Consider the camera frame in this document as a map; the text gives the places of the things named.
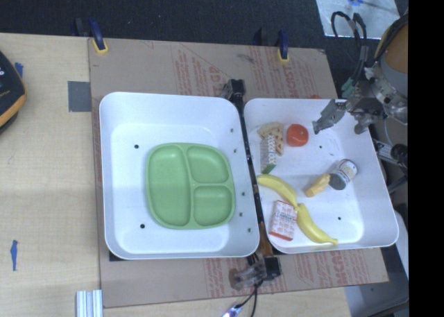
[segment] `green plate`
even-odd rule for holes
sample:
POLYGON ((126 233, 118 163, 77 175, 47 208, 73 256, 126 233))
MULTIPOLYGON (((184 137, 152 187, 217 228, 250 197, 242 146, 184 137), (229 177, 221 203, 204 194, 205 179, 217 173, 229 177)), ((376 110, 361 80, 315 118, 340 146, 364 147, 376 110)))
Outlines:
POLYGON ((148 205, 161 225, 211 228, 223 225, 233 215, 231 168, 215 147, 161 144, 148 154, 145 175, 148 205))

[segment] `tomato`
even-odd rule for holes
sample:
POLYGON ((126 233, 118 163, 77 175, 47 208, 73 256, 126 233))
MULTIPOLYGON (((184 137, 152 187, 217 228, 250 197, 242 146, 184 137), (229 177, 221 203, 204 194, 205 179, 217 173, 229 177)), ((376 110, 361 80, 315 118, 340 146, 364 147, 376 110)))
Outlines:
POLYGON ((308 129, 299 123, 293 123, 287 130, 287 143, 293 147, 303 146, 308 142, 308 129))

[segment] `cardboard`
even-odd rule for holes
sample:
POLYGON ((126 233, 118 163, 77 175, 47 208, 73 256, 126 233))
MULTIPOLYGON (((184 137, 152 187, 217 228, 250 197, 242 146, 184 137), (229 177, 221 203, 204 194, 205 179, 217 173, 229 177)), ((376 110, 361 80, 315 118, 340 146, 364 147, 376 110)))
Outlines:
MULTIPOLYGON (((99 103, 110 92, 151 92, 218 96, 230 79, 244 79, 246 101, 257 97, 336 98, 325 54, 289 49, 279 61, 277 48, 107 39, 98 54, 88 42, 92 126, 99 225, 99 259, 104 307, 248 295, 235 290, 229 274, 248 267, 245 258, 122 261, 104 239, 99 103)), ((282 275, 259 293, 277 293, 385 282, 379 248, 279 255, 282 275)))

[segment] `table surface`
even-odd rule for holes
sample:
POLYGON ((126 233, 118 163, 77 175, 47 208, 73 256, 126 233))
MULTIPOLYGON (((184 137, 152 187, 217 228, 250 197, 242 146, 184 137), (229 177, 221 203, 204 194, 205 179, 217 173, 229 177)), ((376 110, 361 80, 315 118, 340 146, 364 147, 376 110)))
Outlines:
MULTIPOLYGON (((75 316, 77 291, 101 288, 92 122, 70 112, 68 82, 89 81, 87 38, 0 33, 24 66, 28 100, 0 136, 2 316, 75 316), (10 249, 17 241, 17 265, 10 249)), ((221 316, 244 298, 104 309, 104 316, 221 316)), ((241 316, 249 316, 252 302, 241 316)), ((255 316, 349 316, 343 288, 260 295, 255 316)))

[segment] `can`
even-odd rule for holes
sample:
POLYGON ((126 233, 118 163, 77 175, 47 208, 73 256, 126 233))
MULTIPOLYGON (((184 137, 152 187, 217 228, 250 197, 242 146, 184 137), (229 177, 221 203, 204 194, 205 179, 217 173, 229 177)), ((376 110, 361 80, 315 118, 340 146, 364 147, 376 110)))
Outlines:
POLYGON ((344 190, 350 181, 358 174, 356 164, 351 160, 342 159, 330 174, 329 185, 336 190, 344 190))

